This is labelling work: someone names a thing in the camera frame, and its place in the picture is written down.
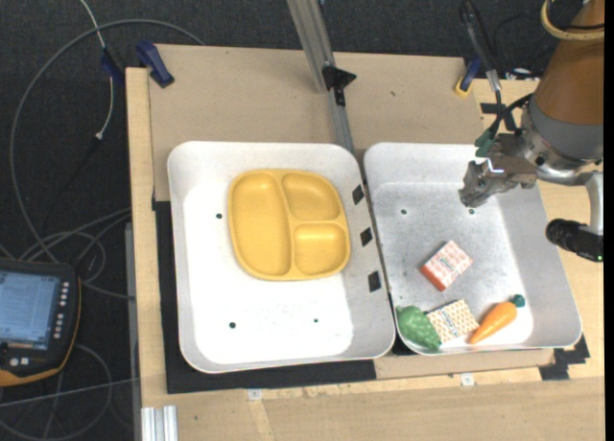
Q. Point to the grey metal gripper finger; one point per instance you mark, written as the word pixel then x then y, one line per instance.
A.
pixel 472 187
pixel 499 185

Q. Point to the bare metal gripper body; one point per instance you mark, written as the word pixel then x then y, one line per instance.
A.
pixel 520 161

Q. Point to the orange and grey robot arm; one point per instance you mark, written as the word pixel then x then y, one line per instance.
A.
pixel 573 79

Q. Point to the white plastic tray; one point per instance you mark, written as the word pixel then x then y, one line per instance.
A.
pixel 268 314
pixel 489 238

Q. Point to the orange and white carton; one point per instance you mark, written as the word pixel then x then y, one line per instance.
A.
pixel 446 265

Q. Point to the white patterned carton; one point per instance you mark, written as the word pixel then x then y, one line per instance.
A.
pixel 453 321

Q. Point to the orange carrot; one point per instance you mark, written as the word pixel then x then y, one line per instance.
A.
pixel 496 321

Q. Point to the green grapes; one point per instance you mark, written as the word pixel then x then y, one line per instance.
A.
pixel 418 328

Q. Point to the yellow divided plate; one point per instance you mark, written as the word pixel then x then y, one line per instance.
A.
pixel 259 223

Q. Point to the brown cardboard board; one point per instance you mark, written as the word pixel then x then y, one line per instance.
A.
pixel 249 103

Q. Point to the black cylinder on white bracket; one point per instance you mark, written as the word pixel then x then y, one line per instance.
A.
pixel 575 238

